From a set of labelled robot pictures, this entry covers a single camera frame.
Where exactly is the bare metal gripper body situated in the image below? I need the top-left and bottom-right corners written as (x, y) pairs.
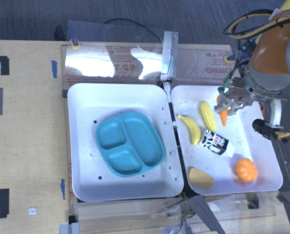
top-left (227, 77), bottom-right (288, 106)

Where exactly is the orange carrot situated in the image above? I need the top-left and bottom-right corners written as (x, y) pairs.
top-left (216, 95), bottom-right (228, 127)

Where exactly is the yellow corn cob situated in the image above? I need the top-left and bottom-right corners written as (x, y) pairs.
top-left (200, 101), bottom-right (218, 132)

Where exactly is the yellow banana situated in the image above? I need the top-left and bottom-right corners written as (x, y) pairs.
top-left (177, 114), bottom-right (202, 146)

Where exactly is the black and white carton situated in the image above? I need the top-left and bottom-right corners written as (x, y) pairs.
top-left (198, 129), bottom-right (234, 157)

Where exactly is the orange pumpkin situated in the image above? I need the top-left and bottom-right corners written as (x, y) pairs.
top-left (235, 158), bottom-right (259, 183)

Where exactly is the white plastic tray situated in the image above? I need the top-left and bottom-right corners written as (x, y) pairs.
top-left (66, 82), bottom-right (185, 202)
top-left (170, 84), bottom-right (284, 196)

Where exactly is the yellow potato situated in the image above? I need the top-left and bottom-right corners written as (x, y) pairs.
top-left (188, 167), bottom-right (215, 190)

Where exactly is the blue divided plate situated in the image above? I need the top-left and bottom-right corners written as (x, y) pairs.
top-left (95, 112), bottom-right (166, 178)

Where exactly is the black cylinder on white bracket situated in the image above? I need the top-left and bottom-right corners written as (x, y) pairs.
top-left (251, 98), bottom-right (285, 141)

